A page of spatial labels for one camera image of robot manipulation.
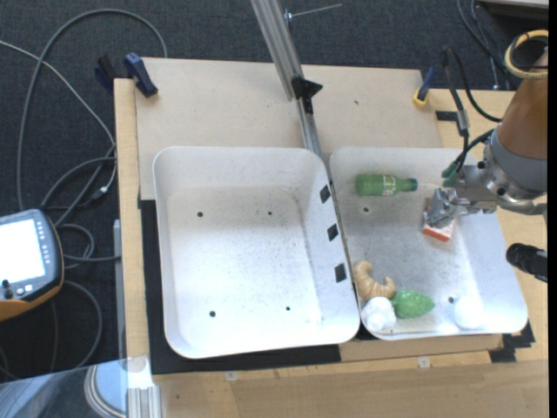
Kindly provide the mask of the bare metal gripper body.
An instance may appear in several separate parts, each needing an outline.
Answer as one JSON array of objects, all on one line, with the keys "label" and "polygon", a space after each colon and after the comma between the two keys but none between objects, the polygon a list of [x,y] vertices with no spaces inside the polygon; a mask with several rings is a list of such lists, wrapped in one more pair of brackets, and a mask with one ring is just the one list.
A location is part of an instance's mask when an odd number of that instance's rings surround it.
[{"label": "bare metal gripper body", "polygon": [[544,192],[527,188],[487,159],[463,165],[450,187],[450,204],[459,214],[493,213],[498,208],[520,214],[543,214],[544,203],[535,202]]}]

